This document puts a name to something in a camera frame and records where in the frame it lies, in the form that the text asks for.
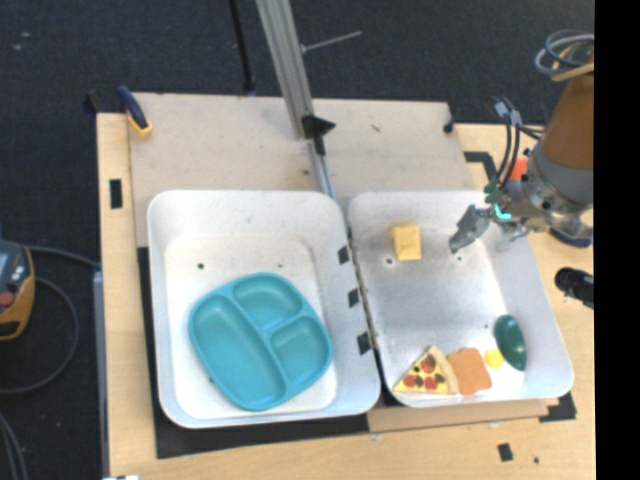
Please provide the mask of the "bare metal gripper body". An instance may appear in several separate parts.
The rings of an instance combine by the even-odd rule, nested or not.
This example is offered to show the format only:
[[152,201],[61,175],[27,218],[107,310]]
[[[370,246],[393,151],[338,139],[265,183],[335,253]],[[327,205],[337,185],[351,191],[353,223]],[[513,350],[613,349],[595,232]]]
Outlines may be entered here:
[[562,234],[593,233],[593,227],[582,220],[590,206],[575,203],[554,189],[508,185],[492,206],[498,222],[515,222],[535,231],[550,228]]

